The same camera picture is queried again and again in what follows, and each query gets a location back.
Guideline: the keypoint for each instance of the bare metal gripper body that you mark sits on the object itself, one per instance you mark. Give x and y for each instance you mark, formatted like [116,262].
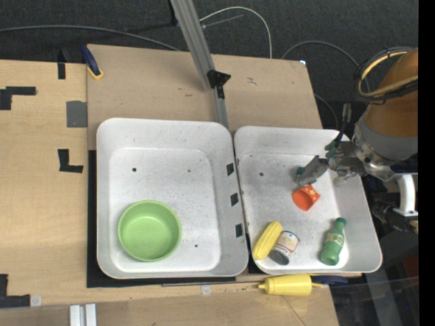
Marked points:
[353,163]

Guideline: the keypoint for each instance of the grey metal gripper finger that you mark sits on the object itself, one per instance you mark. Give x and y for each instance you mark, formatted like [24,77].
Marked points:
[343,179]
[312,170]

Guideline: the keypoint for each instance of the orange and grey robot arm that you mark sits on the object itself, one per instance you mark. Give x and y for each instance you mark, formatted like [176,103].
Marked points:
[391,114]

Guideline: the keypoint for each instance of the orange cup with stars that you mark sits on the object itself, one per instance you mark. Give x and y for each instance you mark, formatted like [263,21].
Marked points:
[306,197]

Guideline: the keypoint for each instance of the white plastic tray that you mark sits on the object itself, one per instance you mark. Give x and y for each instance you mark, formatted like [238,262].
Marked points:
[163,189]
[278,202]

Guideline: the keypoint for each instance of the green bottle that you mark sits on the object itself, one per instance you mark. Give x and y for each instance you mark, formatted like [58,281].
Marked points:
[333,244]

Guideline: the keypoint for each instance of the small white can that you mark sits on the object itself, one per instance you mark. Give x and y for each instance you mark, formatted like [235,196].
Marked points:
[285,246]

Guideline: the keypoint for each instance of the yellow corn cob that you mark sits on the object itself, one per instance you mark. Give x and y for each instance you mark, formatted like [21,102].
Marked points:
[268,239]

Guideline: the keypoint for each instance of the yellow mustard bottle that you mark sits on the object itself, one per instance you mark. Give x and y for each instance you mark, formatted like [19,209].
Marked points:
[289,284]

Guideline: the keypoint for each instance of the green bowl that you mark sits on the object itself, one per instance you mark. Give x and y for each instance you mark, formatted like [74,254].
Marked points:
[149,231]

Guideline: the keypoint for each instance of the brown flat board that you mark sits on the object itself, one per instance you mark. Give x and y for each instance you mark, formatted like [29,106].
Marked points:
[153,90]

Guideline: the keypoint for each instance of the black cylinder on white bracket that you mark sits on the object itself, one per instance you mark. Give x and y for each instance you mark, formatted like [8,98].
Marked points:
[406,195]

